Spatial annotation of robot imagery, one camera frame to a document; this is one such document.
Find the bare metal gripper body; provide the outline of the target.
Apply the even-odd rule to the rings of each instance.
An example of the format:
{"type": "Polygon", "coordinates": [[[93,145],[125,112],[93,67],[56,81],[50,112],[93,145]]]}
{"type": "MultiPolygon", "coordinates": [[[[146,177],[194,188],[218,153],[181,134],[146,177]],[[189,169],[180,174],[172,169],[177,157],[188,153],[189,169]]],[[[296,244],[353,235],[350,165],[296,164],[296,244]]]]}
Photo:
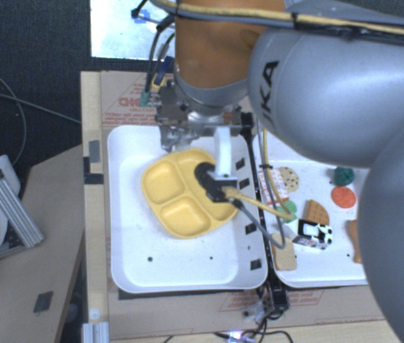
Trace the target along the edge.
{"type": "Polygon", "coordinates": [[[242,110],[236,101],[190,96],[177,83],[161,87],[155,104],[156,122],[164,138],[212,136],[221,126],[229,128],[233,136],[242,130],[242,110]]]}

